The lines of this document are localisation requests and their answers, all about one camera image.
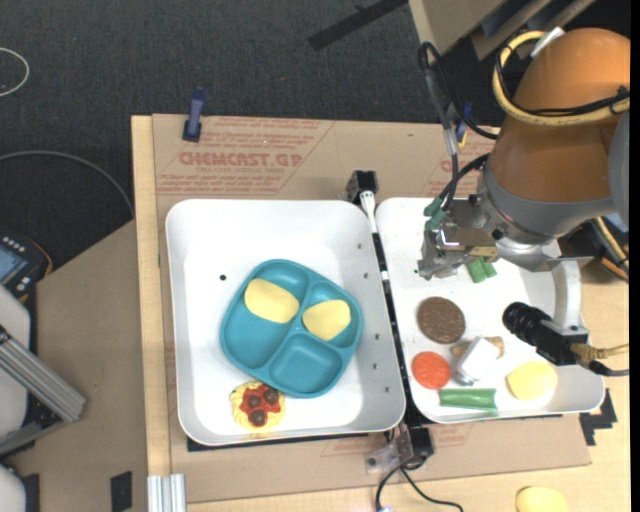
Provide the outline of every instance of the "white cable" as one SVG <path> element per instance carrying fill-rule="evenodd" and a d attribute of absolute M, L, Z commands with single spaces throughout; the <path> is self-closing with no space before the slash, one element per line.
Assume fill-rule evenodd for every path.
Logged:
<path fill-rule="evenodd" d="M 27 59 L 25 59 L 22 55 L 14 52 L 13 50 L 9 50 L 9 48 L 0 47 L 0 53 L 1 52 L 8 53 L 9 55 L 13 55 L 16 59 L 20 60 L 24 64 L 25 72 L 24 72 L 24 77 L 22 78 L 22 81 L 18 85 L 16 85 L 13 89 L 9 89 L 8 91 L 0 92 L 0 98 L 2 98 L 3 96 L 8 96 L 9 94 L 12 94 L 16 92 L 18 89 L 20 89 L 24 84 L 27 83 L 27 80 L 29 79 L 29 74 L 31 73 L 31 69 L 29 68 L 29 63 L 27 62 Z"/>

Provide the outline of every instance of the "blue bowl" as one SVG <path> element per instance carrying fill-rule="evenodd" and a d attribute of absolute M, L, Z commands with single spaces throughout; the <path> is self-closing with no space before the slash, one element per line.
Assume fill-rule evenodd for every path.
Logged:
<path fill-rule="evenodd" d="M 276 323 L 247 309 L 244 292 L 255 278 L 292 293 L 300 309 L 287 323 Z M 344 300 L 351 322 L 324 341 L 302 323 L 302 314 L 327 300 Z M 358 303 L 341 287 L 313 270 L 288 260 L 269 260 L 256 267 L 233 297 L 222 320 L 220 343 L 227 358 L 257 380 L 283 393 L 314 398 L 329 391 L 347 368 L 362 334 Z"/>

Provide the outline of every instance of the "brown patty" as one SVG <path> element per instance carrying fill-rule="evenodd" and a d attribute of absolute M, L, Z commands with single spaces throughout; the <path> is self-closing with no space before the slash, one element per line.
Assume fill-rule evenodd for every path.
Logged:
<path fill-rule="evenodd" d="M 433 341 L 454 343 L 464 334 L 464 314 L 449 299 L 430 297 L 418 307 L 418 327 Z"/>

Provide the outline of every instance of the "tomato slice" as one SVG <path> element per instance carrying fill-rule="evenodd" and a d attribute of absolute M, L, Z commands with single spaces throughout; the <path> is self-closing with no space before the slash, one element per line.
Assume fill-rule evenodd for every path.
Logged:
<path fill-rule="evenodd" d="M 447 360 L 435 352 L 420 352 L 411 363 L 413 376 L 427 389 L 442 389 L 451 378 Z"/>

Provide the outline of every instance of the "black mat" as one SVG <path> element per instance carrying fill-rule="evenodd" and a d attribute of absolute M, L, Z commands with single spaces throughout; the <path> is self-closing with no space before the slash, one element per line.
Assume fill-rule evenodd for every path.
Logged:
<path fill-rule="evenodd" d="M 0 47 L 23 55 L 28 82 L 0 97 L 0 156 L 69 153 L 109 173 L 133 200 L 130 117 L 186 113 L 436 122 L 418 71 L 420 44 L 398 0 L 9 0 Z M 572 25 L 630 31 L 630 0 L 599 0 Z M 491 59 L 468 40 L 445 55 L 478 121 L 499 124 Z M 0 54 L 0 94 L 22 67 Z M 131 218 L 97 172 L 56 157 L 0 162 L 0 224 L 40 243 L 60 266 Z"/>

